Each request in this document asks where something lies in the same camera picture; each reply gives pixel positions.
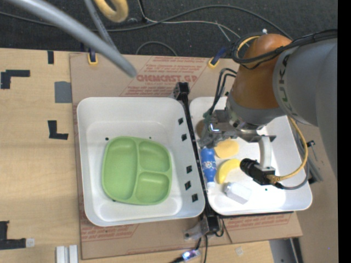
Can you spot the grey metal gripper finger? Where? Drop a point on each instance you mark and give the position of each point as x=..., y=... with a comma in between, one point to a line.
x=205, y=142
x=224, y=137

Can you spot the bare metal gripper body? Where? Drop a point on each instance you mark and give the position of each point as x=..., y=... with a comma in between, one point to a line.
x=225, y=122

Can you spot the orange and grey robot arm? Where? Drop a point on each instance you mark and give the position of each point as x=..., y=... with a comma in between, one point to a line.
x=301, y=78

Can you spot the brown round biscuit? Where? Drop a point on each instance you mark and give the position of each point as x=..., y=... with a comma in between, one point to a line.
x=200, y=127

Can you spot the thin black rod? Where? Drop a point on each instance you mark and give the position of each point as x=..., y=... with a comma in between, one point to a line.
x=198, y=157

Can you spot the blue and white bottle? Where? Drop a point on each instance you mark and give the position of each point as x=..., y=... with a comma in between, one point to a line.
x=208, y=166

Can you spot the yellow banana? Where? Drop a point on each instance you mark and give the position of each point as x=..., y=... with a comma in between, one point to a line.
x=223, y=170

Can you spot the small white bottle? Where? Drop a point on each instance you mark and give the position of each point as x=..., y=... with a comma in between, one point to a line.
x=238, y=193

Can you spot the white plastic tray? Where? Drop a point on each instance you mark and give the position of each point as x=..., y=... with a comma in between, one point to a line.
x=274, y=201
x=93, y=201

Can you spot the green divided plate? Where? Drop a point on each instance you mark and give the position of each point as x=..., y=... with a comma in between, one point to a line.
x=123, y=168

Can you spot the brown cardboard board red print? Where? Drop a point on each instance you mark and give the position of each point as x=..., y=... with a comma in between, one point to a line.
x=109, y=75

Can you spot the black cylinder on white bracket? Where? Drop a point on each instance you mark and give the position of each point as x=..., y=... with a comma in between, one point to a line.
x=259, y=171

